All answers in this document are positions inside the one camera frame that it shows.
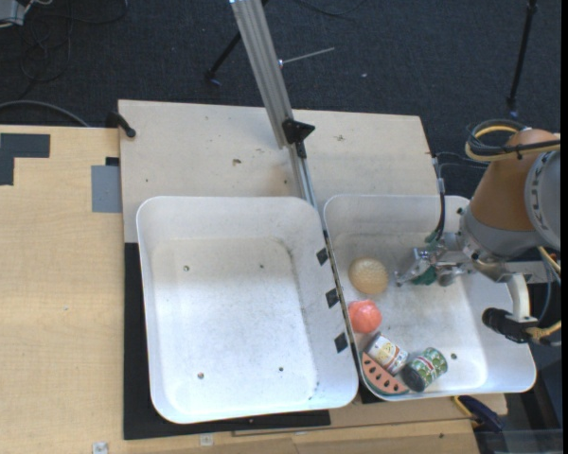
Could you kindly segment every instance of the green can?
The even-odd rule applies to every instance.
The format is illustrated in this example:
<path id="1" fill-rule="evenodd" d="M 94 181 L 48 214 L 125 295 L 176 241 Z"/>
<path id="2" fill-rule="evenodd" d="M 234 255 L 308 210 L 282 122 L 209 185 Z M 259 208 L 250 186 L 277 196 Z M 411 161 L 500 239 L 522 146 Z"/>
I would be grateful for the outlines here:
<path id="1" fill-rule="evenodd" d="M 401 376 L 409 389 L 423 392 L 446 372 L 448 363 L 444 356 L 435 348 L 429 347 L 406 364 Z"/>

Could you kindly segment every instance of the orange ball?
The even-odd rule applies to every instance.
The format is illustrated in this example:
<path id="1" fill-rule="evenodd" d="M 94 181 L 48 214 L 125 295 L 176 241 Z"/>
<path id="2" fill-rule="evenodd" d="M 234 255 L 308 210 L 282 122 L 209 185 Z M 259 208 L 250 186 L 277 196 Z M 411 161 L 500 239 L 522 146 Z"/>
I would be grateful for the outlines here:
<path id="1" fill-rule="evenodd" d="M 351 328 L 356 333 L 370 333 L 375 331 L 382 322 L 382 314 L 374 301 L 352 301 L 347 305 L 347 313 Z"/>

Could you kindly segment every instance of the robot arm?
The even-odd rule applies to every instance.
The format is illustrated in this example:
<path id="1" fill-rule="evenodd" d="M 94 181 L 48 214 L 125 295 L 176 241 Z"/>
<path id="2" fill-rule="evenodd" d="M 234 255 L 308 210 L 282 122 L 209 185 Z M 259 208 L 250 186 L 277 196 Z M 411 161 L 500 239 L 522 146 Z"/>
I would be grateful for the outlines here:
<path id="1" fill-rule="evenodd" d="M 514 122 L 486 122 L 478 126 L 466 151 L 474 160 L 488 161 L 470 204 L 461 212 L 459 230 L 429 237 L 414 248 L 408 263 L 396 272 L 397 283 L 449 285 L 456 276 L 479 271 L 511 291 L 514 311 L 490 308 L 484 323 L 514 341 L 531 338 L 537 320 L 529 314 L 524 278 L 509 261 L 532 248 L 560 247 L 559 137 Z M 512 132 L 502 147 L 484 147 L 478 138 L 491 131 Z"/>

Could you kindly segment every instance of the wooden table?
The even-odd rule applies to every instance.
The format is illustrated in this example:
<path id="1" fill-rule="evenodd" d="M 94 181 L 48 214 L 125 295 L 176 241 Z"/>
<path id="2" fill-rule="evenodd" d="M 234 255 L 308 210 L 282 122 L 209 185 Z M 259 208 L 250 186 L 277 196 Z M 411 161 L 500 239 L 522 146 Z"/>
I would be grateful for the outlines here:
<path id="1" fill-rule="evenodd" d="M 346 140 L 353 152 L 353 136 L 337 127 L 336 117 L 296 116 L 330 123 L 321 138 L 307 141 L 316 184 L 325 171 L 319 166 L 332 163 L 330 146 Z M 393 146 L 378 151 L 389 173 L 400 170 L 400 179 L 386 181 L 385 193 L 434 192 L 433 177 L 420 179 L 430 165 L 418 118 L 356 117 L 370 126 L 379 120 L 402 125 L 403 131 L 392 131 Z M 136 115 L 129 118 L 143 132 Z M 120 155 L 121 131 L 0 126 L 1 133 L 49 134 L 50 156 L 15 158 L 13 185 L 0 186 L 0 453 L 317 454 L 333 452 L 335 445 L 337 452 L 350 453 L 479 452 L 470 421 L 450 398 L 366 405 L 358 400 L 332 410 L 327 428 L 302 432 L 123 440 L 124 220 L 122 213 L 93 212 L 91 189 L 92 166 Z M 320 151 L 320 140 L 330 141 L 328 152 Z M 397 156 L 402 149 L 411 156 Z M 417 164 L 418 158 L 427 165 Z M 417 167 L 419 175 L 409 172 Z M 320 201 L 331 192 L 316 188 Z M 506 412 L 503 395 L 480 399 Z"/>

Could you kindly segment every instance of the can lid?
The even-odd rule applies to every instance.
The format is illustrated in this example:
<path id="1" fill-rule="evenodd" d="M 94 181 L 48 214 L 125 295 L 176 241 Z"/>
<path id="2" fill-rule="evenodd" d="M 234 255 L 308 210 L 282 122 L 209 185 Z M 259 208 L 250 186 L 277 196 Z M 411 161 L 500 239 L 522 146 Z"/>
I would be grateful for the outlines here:
<path id="1" fill-rule="evenodd" d="M 420 375 L 420 373 L 409 366 L 404 367 L 401 371 L 401 377 L 406 386 L 415 392 L 423 392 L 425 387 L 427 387 L 425 379 Z"/>

